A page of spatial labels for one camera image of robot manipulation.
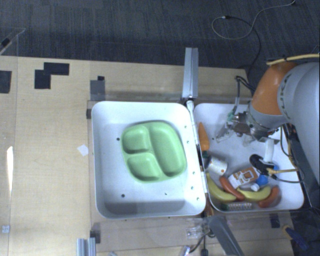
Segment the banana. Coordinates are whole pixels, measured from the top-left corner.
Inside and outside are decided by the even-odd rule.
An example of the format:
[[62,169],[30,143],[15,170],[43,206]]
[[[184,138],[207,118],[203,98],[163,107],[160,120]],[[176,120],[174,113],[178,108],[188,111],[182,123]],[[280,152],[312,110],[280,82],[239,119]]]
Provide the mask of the banana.
[[254,191],[246,191],[240,188],[237,189],[241,194],[244,195],[245,200],[249,202],[257,202],[266,199],[271,193],[271,187],[265,186],[261,190],[254,192]]
[[209,193],[215,199],[219,200],[222,203],[230,203],[237,199],[233,194],[222,191],[211,179],[208,172],[206,173],[206,180],[208,183]]

